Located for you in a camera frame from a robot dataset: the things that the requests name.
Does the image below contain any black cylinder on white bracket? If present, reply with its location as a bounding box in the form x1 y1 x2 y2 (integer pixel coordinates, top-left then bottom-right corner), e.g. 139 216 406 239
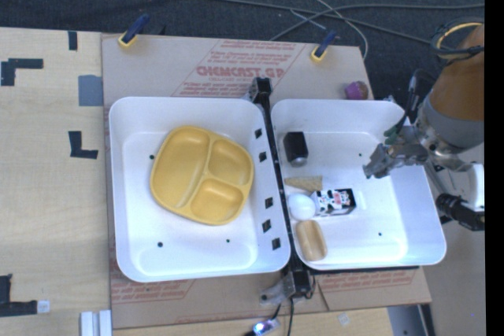
435 162 485 232

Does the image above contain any white plastic tray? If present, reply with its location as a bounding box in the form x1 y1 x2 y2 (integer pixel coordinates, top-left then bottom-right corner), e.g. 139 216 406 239
270 98 448 271
108 95 293 284

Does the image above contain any tan pizza slice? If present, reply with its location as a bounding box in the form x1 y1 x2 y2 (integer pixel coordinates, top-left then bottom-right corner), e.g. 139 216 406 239
283 174 324 192

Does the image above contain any yellow divided plate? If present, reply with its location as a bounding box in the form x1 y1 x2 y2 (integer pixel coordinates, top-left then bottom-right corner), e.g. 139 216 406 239
149 124 255 227

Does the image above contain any black block with thin wires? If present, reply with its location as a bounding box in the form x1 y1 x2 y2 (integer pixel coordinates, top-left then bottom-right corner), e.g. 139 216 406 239
291 269 315 298
249 76 274 104

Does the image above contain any brown cardboard board red print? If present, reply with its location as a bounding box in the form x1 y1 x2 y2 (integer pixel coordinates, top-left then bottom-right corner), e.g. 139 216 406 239
101 33 433 330

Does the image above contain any purple cupcake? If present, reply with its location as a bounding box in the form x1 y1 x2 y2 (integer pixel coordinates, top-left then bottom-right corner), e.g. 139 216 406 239
343 80 370 101

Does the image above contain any white egg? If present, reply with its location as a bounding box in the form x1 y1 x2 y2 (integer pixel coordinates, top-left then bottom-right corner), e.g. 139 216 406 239
287 192 317 220

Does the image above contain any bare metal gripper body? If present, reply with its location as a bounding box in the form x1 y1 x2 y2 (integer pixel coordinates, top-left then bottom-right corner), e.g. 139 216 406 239
386 124 474 173

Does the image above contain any thin black and white rod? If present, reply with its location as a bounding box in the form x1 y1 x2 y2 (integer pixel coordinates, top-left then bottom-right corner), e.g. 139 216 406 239
258 98 302 306

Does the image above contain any tan bread roll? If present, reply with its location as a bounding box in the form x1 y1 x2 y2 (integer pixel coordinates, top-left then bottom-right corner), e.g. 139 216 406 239
295 219 329 263

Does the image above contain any black can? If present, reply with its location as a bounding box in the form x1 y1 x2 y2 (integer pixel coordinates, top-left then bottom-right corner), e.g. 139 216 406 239
282 131 309 168

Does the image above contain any black and white milk carton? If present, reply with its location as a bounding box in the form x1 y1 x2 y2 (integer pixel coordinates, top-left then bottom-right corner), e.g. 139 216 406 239
309 187 358 218

